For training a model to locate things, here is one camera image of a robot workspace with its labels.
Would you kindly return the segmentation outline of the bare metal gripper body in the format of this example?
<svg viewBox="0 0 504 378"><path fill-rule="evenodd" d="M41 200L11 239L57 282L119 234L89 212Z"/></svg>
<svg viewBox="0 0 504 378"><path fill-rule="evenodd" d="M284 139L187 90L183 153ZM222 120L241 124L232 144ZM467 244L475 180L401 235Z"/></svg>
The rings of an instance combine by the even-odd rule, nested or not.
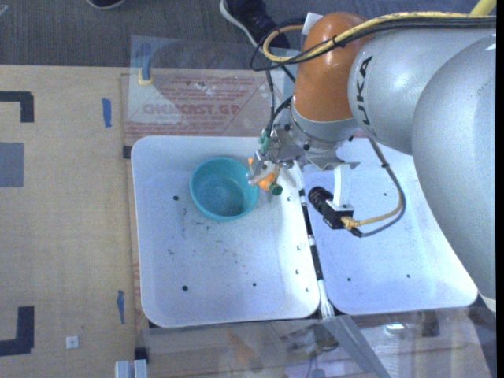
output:
<svg viewBox="0 0 504 378"><path fill-rule="evenodd" d="M334 169L343 163L337 150L357 131L356 123L274 124L268 158L276 164L303 160L320 170Z"/></svg>

